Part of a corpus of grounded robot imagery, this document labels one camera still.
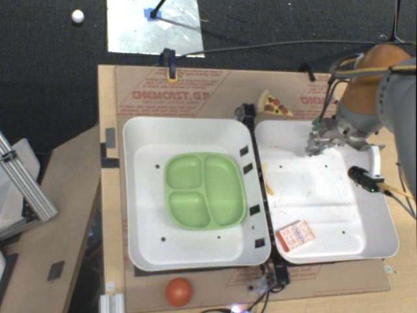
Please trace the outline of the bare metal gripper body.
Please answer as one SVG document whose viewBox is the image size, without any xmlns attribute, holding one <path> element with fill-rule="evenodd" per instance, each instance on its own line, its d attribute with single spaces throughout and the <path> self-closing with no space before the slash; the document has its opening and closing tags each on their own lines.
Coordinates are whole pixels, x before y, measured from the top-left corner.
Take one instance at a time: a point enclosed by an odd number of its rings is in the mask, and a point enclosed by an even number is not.
<svg viewBox="0 0 417 313">
<path fill-rule="evenodd" d="M 324 118 L 317 132 L 317 139 L 323 145 L 344 145 L 355 139 L 354 127 L 343 117 Z"/>
</svg>

